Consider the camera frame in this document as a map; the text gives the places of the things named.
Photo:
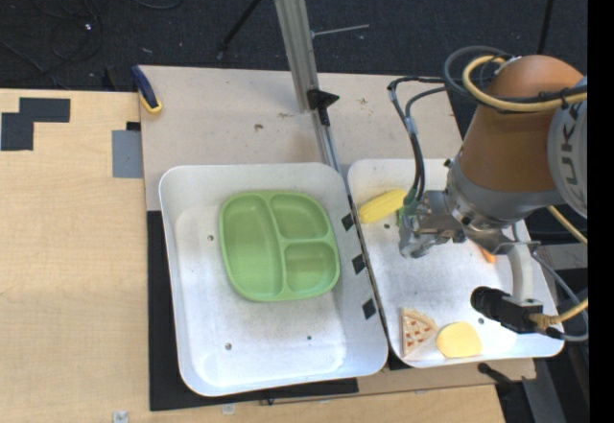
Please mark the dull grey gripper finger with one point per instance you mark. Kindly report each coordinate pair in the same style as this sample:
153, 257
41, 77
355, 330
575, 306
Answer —
427, 243
408, 241

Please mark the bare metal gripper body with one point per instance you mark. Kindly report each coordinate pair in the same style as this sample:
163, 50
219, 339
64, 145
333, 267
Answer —
443, 219

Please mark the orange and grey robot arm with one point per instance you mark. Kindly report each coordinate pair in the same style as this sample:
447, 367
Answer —
513, 138

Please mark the white plastic tray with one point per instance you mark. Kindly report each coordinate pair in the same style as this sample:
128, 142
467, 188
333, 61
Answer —
432, 282
249, 339

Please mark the yellow corn cob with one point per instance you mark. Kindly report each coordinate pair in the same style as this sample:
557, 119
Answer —
381, 206

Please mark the orange carrot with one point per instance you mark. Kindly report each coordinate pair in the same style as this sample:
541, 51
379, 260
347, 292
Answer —
488, 255

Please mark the pizza slice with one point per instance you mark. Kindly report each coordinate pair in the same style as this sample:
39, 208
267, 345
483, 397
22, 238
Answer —
413, 330

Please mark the yellow oval slice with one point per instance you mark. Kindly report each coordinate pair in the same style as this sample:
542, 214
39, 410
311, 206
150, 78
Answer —
458, 340

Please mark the green divided plate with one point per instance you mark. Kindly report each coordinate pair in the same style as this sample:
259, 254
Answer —
268, 243

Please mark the pale flat board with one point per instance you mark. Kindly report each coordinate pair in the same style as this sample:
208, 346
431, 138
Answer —
230, 128

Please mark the black cylinder on white bracket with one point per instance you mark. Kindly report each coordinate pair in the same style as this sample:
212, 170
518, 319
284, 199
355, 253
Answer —
501, 303

